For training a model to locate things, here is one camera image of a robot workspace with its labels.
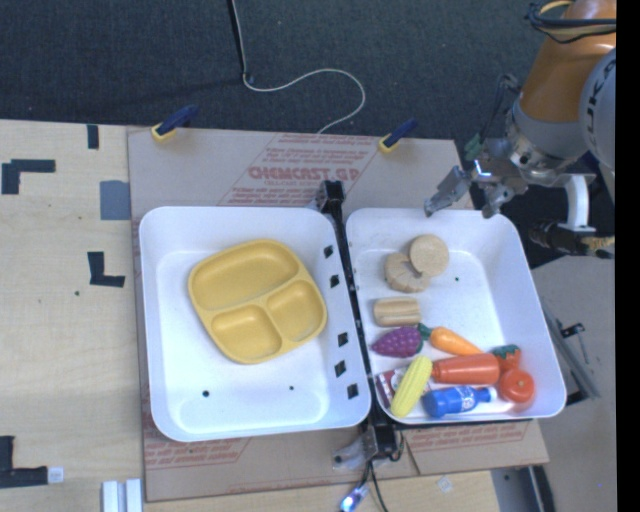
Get yellow divided plate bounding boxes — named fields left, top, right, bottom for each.
left=187, top=238, right=329, bottom=365

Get black block with thin wires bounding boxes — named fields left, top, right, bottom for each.
left=359, top=422, right=404, bottom=462
left=313, top=179, right=347, bottom=215

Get purple grapes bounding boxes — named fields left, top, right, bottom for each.
left=370, top=325, right=426, bottom=359

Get round tan biscuit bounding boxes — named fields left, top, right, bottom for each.
left=408, top=233, right=451, bottom=277

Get orange carrot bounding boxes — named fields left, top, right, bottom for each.
left=417, top=322, right=485, bottom=358

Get red strawberry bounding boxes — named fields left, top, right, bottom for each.
left=491, top=343, right=523, bottom=373

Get brown cardboard board red print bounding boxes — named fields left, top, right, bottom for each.
left=125, top=127, right=551, bottom=503

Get white plastic tray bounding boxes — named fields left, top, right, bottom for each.
left=138, top=205, right=373, bottom=443
left=344, top=207, right=568, bottom=426

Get tan bread roll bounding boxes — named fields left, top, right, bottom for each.
left=372, top=296, right=422, bottom=328

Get black cylinder on white bracket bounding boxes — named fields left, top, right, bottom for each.
left=529, top=172, right=604, bottom=257

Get orange sausage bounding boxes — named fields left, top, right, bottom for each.
left=430, top=352, right=502, bottom=386

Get red and white packet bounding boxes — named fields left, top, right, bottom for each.
left=374, top=366, right=412, bottom=403

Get blue bottle white cap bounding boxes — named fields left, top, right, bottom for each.
left=421, top=384, right=499, bottom=420

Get yellow corn cob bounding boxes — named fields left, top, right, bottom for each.
left=389, top=354, right=434, bottom=419

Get thin black rod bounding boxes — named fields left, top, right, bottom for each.
left=330, top=202, right=384, bottom=436

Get orange tomato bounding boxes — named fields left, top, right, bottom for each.
left=497, top=368, right=536, bottom=405

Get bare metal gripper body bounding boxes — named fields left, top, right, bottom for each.
left=469, top=135, right=574, bottom=197

